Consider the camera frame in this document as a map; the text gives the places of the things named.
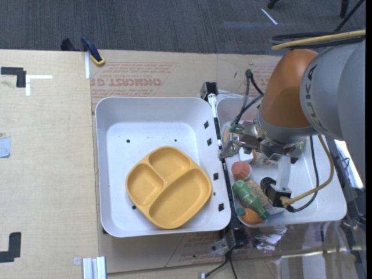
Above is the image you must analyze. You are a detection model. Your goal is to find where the thin black and white rod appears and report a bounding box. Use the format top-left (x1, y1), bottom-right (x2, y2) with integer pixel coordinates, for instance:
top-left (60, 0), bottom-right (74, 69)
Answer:
top-left (208, 93), bottom-right (237, 232)

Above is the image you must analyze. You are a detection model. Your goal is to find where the beige grain packet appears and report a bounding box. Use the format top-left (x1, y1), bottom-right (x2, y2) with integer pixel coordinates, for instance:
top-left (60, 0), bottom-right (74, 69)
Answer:
top-left (245, 178), bottom-right (273, 210)

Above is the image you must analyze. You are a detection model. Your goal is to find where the black cylinder on white bracket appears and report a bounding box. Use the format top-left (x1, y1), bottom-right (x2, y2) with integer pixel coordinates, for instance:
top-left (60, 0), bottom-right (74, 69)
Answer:
top-left (260, 154), bottom-right (293, 209)

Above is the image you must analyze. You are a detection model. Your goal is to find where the yellow divided plate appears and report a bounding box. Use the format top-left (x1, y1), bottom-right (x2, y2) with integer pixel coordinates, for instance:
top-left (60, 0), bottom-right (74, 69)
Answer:
top-left (124, 145), bottom-right (213, 230)

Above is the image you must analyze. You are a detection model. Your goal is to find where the brown cardboard board red print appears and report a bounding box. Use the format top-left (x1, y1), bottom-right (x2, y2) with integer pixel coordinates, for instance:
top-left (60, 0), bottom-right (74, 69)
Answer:
top-left (89, 49), bottom-right (346, 274)

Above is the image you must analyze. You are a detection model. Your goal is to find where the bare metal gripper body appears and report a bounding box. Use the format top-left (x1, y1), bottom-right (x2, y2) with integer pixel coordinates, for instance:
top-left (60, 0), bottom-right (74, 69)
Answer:
top-left (234, 120), bottom-right (264, 154)

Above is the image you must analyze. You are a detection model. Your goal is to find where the orange carrot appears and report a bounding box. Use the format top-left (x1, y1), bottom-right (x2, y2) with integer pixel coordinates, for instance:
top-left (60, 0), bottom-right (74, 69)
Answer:
top-left (235, 207), bottom-right (264, 225)

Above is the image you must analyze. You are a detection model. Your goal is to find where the black block with thin wires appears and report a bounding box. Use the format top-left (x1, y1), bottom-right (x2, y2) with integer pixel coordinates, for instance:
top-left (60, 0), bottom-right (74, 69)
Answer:
top-left (200, 81), bottom-right (219, 100)
top-left (219, 227), bottom-right (248, 250)

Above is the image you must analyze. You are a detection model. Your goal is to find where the white plastic tray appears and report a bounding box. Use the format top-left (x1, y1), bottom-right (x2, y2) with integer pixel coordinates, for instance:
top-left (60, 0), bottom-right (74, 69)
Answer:
top-left (95, 96), bottom-right (233, 238)
top-left (216, 97), bottom-right (348, 228)

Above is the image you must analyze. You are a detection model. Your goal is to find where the white and orange packet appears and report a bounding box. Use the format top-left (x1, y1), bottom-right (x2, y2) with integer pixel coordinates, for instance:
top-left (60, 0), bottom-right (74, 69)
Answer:
top-left (251, 149), bottom-right (277, 168)

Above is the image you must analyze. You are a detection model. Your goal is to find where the red and green packet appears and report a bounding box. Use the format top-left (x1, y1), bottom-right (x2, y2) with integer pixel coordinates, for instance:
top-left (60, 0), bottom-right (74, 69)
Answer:
top-left (286, 139), bottom-right (306, 154)

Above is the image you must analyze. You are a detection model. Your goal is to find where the white and blue packet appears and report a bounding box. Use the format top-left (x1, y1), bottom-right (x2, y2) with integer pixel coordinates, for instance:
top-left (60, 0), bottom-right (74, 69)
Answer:
top-left (266, 205), bottom-right (286, 216)

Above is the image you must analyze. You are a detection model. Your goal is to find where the green bottle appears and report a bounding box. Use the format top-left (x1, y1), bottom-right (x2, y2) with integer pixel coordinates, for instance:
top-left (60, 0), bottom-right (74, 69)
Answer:
top-left (231, 179), bottom-right (270, 221)

